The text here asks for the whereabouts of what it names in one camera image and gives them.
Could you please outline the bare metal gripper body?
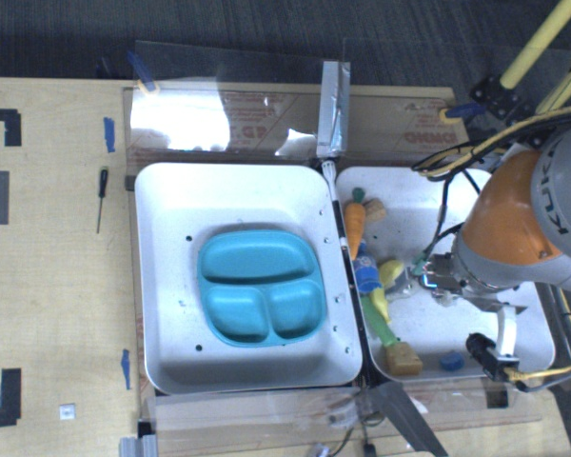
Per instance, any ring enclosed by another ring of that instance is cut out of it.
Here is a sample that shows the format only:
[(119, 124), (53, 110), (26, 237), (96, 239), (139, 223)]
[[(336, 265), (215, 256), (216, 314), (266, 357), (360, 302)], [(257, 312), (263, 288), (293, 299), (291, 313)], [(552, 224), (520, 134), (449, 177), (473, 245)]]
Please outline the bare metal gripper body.
[(453, 252), (430, 255), (423, 266), (419, 284), (440, 306), (453, 306), (457, 300), (473, 294), (469, 272)]

